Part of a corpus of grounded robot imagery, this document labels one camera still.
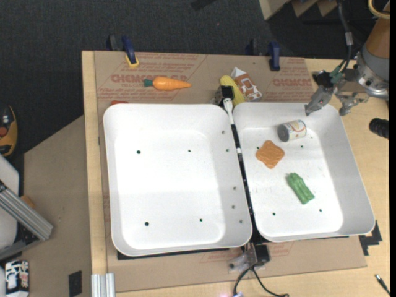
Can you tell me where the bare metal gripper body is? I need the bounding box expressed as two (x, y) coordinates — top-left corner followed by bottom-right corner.
(334, 53), (390, 101)

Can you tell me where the small white can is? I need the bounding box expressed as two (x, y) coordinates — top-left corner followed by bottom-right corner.
(277, 119), (308, 143)

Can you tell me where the white and orange carton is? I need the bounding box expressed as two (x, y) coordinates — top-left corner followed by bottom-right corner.
(231, 66), (263, 103)

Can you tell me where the orange biscuit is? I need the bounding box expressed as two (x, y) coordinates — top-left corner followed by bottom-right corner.
(255, 140), (286, 170)

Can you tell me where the yellow corn cob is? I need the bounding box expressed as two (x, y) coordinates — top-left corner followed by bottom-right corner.
(220, 75), (246, 103)

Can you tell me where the green asparagus bundle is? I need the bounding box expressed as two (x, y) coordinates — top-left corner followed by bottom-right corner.
(286, 172), (316, 205)

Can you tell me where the thin black and white rod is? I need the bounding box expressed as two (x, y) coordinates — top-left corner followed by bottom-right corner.
(223, 98), (258, 244)

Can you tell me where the brown cardboard board red print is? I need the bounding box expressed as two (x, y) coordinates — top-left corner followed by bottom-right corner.
(93, 50), (368, 293)

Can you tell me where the white plastic tray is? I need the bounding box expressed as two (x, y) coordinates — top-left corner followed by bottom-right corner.
(102, 103), (254, 257)
(231, 101), (376, 243)

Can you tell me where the orange carrot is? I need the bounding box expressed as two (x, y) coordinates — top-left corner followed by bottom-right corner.
(143, 76), (192, 92)

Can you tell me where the black and white carton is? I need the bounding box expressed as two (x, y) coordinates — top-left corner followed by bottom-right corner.
(4, 259), (30, 297)

